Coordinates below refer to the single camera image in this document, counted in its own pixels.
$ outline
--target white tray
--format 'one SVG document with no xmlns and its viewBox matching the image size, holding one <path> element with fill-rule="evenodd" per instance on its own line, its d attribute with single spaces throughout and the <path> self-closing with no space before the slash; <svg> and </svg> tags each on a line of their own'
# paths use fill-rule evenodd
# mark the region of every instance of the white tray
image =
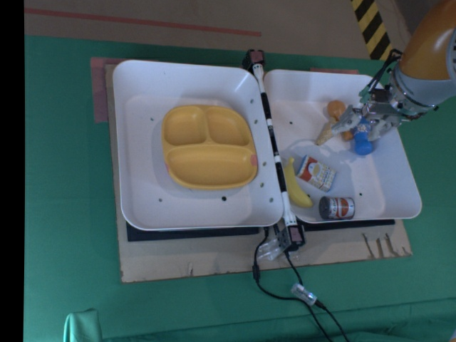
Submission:
<svg viewBox="0 0 456 342">
<path fill-rule="evenodd" d="M 296 216 L 318 223 L 324 196 L 352 197 L 353 220 L 412 218 L 421 200 L 397 130 L 357 156 L 346 142 L 333 138 L 321 147 L 314 140 L 327 121 L 327 102 L 357 103 L 368 76 L 300 71 L 265 75 L 272 122 L 283 163 L 296 166 L 307 154 L 337 170 L 330 192 L 299 180 L 311 195 L 311 209 L 295 206 Z M 281 192 L 269 131 L 256 79 L 240 68 L 126 61 L 113 74 L 118 137 L 120 205 L 127 221 L 142 230 L 263 227 L 283 214 Z M 190 190 L 168 175 L 162 153 L 161 124 L 179 105 L 220 105 L 237 111 L 250 126 L 258 173 L 248 184 L 230 190 Z"/>
</svg>

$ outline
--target blue bottle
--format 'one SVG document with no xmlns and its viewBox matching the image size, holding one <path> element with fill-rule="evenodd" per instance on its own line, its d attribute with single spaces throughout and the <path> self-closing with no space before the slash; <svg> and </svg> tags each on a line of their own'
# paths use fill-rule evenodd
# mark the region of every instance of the blue bottle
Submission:
<svg viewBox="0 0 456 342">
<path fill-rule="evenodd" d="M 371 129 L 371 124 L 365 118 L 361 118 L 359 124 L 353 129 L 355 152 L 359 155 L 368 155 L 373 151 L 372 143 L 369 142 L 368 139 L 368 134 Z"/>
</svg>

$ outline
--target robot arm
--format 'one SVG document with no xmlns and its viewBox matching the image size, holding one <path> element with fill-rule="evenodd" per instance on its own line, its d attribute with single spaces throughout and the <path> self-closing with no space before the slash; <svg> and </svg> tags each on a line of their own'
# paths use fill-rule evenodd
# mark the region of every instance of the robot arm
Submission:
<svg viewBox="0 0 456 342">
<path fill-rule="evenodd" d="M 392 63 L 396 65 L 388 69 L 388 84 L 376 88 Z M 360 92 L 360 104 L 349 106 L 323 141 L 355 128 L 362 118 L 370 123 L 368 139 L 377 140 L 391 128 L 436 110 L 452 96 L 456 96 L 456 0 L 443 0 L 427 13 L 403 53 L 390 52 Z"/>
</svg>

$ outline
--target red line on floor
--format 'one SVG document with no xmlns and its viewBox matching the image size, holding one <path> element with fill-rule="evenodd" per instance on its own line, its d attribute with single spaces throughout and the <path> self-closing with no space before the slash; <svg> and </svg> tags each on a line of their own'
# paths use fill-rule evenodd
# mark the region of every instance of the red line on floor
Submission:
<svg viewBox="0 0 456 342">
<path fill-rule="evenodd" d="M 95 21 L 112 21 L 113 23 L 138 24 L 138 25 L 143 25 L 143 26 L 162 26 L 165 28 L 190 29 L 193 31 L 210 31 L 210 32 L 214 32 L 214 33 L 237 34 L 240 36 L 255 36 L 255 37 L 261 36 L 261 31 L 245 31 L 245 30 L 241 30 L 241 29 L 218 28 L 216 26 L 198 26 L 198 25 L 194 25 L 194 24 L 171 23 L 169 21 L 120 18 L 118 16 L 69 13 L 67 11 L 24 8 L 24 13 L 25 14 L 44 15 L 44 16 L 57 16 L 59 18 L 87 19 L 87 20 L 95 20 Z"/>
</svg>

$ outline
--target yellow and black hazard tape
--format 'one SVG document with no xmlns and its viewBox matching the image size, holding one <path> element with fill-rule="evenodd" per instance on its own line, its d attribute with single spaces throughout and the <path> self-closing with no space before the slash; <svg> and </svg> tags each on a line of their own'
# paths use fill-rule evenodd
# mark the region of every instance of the yellow and black hazard tape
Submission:
<svg viewBox="0 0 456 342">
<path fill-rule="evenodd" d="M 370 58 L 385 60 L 392 46 L 375 0 L 351 0 L 351 6 Z"/>
</svg>

